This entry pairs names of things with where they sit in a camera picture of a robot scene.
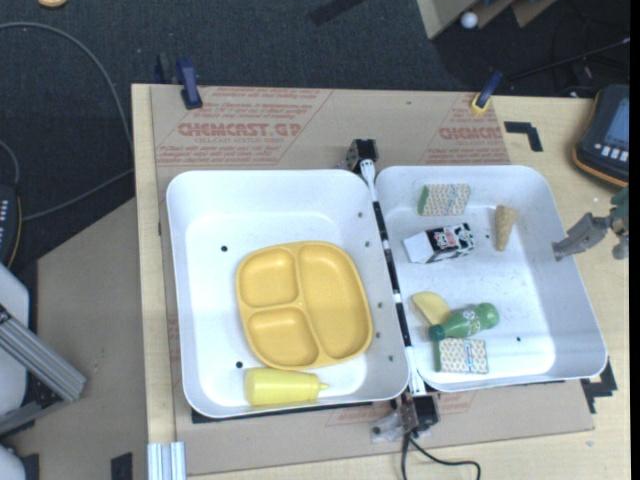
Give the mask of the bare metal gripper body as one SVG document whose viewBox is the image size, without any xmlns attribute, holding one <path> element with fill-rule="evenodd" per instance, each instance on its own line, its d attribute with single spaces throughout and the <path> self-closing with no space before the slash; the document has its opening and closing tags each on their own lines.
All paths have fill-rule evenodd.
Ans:
<svg viewBox="0 0 640 480">
<path fill-rule="evenodd" d="M 629 220 L 629 187 L 625 186 L 621 188 L 614 196 L 612 196 L 610 204 L 610 229 L 615 234 L 627 234 Z"/>
</svg>

